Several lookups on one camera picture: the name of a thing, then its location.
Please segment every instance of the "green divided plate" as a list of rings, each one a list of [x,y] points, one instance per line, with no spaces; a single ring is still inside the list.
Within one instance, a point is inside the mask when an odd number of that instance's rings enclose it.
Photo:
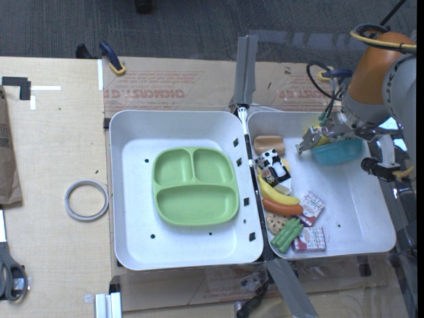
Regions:
[[[233,165],[214,148],[179,147],[161,152],[154,161],[152,183],[156,209],[173,225],[220,224],[239,210]]]

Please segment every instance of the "teal bowl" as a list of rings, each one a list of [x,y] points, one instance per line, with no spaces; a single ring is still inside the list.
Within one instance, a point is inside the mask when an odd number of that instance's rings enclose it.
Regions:
[[[334,165],[362,155],[363,140],[359,138],[332,142],[311,149],[313,157],[321,165]]]

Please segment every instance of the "wooden table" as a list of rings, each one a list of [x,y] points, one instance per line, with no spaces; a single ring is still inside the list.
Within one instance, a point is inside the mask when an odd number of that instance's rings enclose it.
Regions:
[[[18,87],[5,86],[23,191],[22,203],[5,208],[7,238],[11,254],[25,265],[30,291],[20,303],[0,302],[0,316],[94,317],[93,295],[108,293],[111,280],[109,216],[76,221],[66,213],[64,194],[81,179],[107,185],[98,61],[2,57],[0,75],[27,77],[33,87],[60,87],[32,91],[31,109],[30,101],[19,100]],[[75,191],[71,200],[85,214],[102,205],[101,195],[90,187]],[[313,293],[312,304],[322,317],[406,317],[396,275],[390,268],[386,275],[378,287]],[[220,303],[124,316],[234,317],[234,312],[233,303]],[[267,316],[289,317],[290,312],[280,298],[268,298],[252,314]]]

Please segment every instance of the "white plastic tray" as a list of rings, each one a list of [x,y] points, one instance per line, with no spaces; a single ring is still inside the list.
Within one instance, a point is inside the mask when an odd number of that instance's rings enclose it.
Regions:
[[[293,252],[290,248],[285,254],[274,252],[295,260],[389,251],[396,243],[396,233],[378,179],[360,167],[362,159],[370,156],[365,143],[360,158],[332,166],[318,164],[310,151],[297,153],[295,145],[307,128],[317,123],[318,115],[259,111],[248,118],[252,142],[259,135],[284,138],[283,157],[290,164],[291,194],[301,198],[312,191],[325,203],[313,226],[323,227],[326,251]]]
[[[223,111],[122,111],[112,118],[109,130],[115,253],[123,266],[157,270],[244,264],[260,257],[264,241],[258,208],[244,133],[234,115]],[[163,150],[181,146],[219,149],[233,163],[240,203],[230,221],[178,227],[157,213],[152,191],[154,159]]]

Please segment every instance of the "white cable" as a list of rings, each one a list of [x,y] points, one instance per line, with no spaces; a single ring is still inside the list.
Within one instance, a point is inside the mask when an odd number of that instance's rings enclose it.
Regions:
[[[79,215],[78,213],[76,213],[74,210],[71,209],[71,207],[69,205],[70,195],[73,192],[73,190],[75,190],[75,188],[77,188],[79,186],[94,186],[94,187],[96,187],[97,189],[100,190],[100,192],[103,194],[103,196],[105,198],[105,203],[103,205],[103,208],[99,212],[97,212],[94,215],[85,216],[85,215]],[[78,180],[77,182],[74,182],[73,184],[71,184],[71,186],[66,190],[66,193],[65,193],[65,209],[72,218],[74,218],[78,221],[93,221],[93,220],[96,220],[97,218],[100,218],[103,214],[105,214],[108,206],[109,206],[109,196],[107,194],[106,187],[104,185],[102,185],[101,183],[95,181],[95,180],[90,180],[90,179]]]

